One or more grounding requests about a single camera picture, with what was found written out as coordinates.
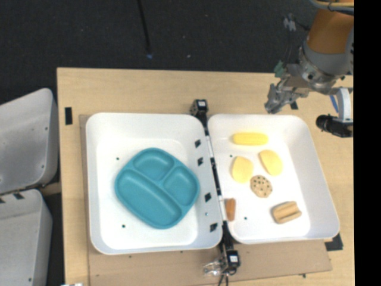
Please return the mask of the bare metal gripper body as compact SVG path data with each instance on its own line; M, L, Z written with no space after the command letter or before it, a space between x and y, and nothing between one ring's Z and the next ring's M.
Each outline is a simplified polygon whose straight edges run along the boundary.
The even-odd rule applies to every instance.
M279 82L270 85L269 91L276 91L280 100L292 95L305 98L310 92L334 95L339 90L336 82L345 78L345 60L328 58L312 62L301 58L293 64L279 61L274 73Z

